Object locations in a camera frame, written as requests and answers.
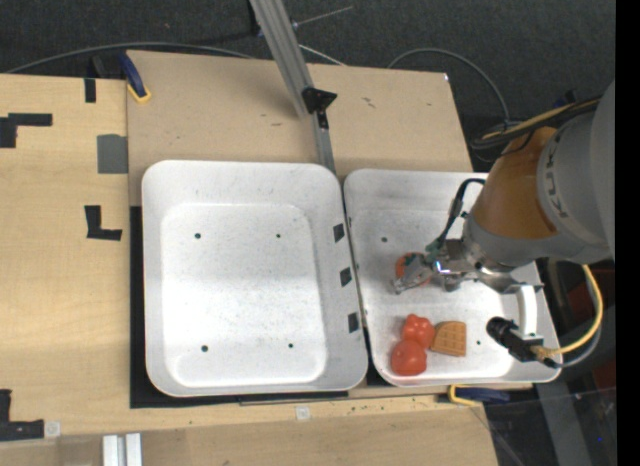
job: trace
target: yellow cable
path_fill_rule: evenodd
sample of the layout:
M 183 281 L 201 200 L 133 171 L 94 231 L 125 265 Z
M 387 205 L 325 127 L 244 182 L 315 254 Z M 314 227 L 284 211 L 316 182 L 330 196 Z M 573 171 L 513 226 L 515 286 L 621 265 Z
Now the yellow cable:
M 456 384 L 452 384 L 451 386 L 449 386 L 449 389 L 447 390 L 447 394 L 449 395 L 450 402 L 453 402 L 454 404 L 458 404 L 461 406 L 468 406 L 468 407 L 476 407 L 481 405 L 480 403 L 474 402 L 473 400 L 458 397 L 456 395 L 456 388 L 460 388 L 460 387 L 461 386 L 458 386 Z
M 577 349 L 578 347 L 581 347 L 593 337 L 593 335 L 596 333 L 596 331 L 598 330 L 598 327 L 602 322 L 602 316 L 604 314 L 604 303 L 602 300 L 602 292 L 600 291 L 600 288 L 598 287 L 598 283 L 596 282 L 596 279 L 593 276 L 593 273 L 591 272 L 591 269 L 589 268 L 589 266 L 582 265 L 582 270 L 584 271 L 584 275 L 586 276 L 596 296 L 596 301 L 597 301 L 596 316 L 593 319 L 593 323 L 591 324 L 591 327 L 582 338 L 580 338 L 579 340 L 569 345 L 565 345 L 564 347 L 559 347 L 557 349 L 549 349 L 547 347 L 542 347 L 539 345 L 535 347 L 531 347 L 532 352 L 536 354 L 539 361 L 544 361 L 545 358 L 549 358 L 556 354 L 566 354 L 567 352 L 571 352 Z

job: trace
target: black mat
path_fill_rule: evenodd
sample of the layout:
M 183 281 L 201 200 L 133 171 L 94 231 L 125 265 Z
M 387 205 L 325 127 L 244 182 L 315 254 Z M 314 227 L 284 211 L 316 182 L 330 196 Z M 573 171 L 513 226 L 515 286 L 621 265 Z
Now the black mat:
M 585 97 L 599 94 L 615 76 L 616 0 L 283 1 L 300 24 L 300 43 L 347 65 L 382 67 L 420 47 L 456 52 L 494 80 L 517 116 L 547 110 L 568 88 Z M 131 41 L 206 42 L 271 57 L 264 41 L 242 37 L 245 0 L 0 0 L 0 6 L 0 71 Z M 305 57 L 326 62 L 308 52 Z M 29 73 L 84 76 L 88 58 Z M 494 116 L 500 110 L 488 85 L 455 59 L 421 54 L 398 67 L 445 69 L 463 113 Z
M 171 397 L 158 390 L 147 374 L 145 365 L 144 278 L 142 251 L 142 209 L 131 207 L 131 390 L 132 409 L 149 407 L 187 407 L 229 402 L 268 402 L 345 398 L 347 391 L 313 393 L 278 393 L 229 395 L 214 397 Z

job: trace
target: small red object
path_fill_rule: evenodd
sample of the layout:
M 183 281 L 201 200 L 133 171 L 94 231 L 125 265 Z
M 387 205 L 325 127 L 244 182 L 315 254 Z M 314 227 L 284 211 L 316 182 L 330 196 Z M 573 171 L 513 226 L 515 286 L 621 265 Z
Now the small red object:
M 418 342 L 402 340 L 391 353 L 391 370 L 398 375 L 418 375 L 427 369 L 427 353 Z
M 396 279 L 404 276 L 408 264 L 415 260 L 416 256 L 424 256 L 422 253 L 407 253 L 396 260 Z
M 402 339 L 417 342 L 423 349 L 431 347 L 435 336 L 436 328 L 429 319 L 413 313 L 407 317 L 402 328 Z

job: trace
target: red tomato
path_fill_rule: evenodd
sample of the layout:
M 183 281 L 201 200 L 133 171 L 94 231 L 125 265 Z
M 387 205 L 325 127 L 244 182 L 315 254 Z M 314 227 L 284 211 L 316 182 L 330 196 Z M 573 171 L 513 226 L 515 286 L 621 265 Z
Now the red tomato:
M 402 328 L 402 339 L 417 342 L 423 349 L 431 347 L 435 335 L 436 328 L 429 319 L 413 313 L 407 317 Z
M 427 369 L 427 353 L 419 343 L 402 340 L 391 352 L 391 370 L 398 375 L 418 375 Z

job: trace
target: metal rod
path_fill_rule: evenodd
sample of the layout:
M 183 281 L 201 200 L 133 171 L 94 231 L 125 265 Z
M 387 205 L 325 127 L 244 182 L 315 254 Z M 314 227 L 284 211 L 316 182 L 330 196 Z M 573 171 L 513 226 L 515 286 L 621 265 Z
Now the metal rod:
M 335 173 L 329 131 L 320 126 L 317 113 L 307 110 L 302 92 L 313 87 L 311 75 L 302 56 L 298 41 L 282 0 L 249 0 L 256 13 L 271 54 L 278 64 L 285 84 L 293 97 L 293 104 L 301 120 L 310 122 L 314 133 L 319 162 Z

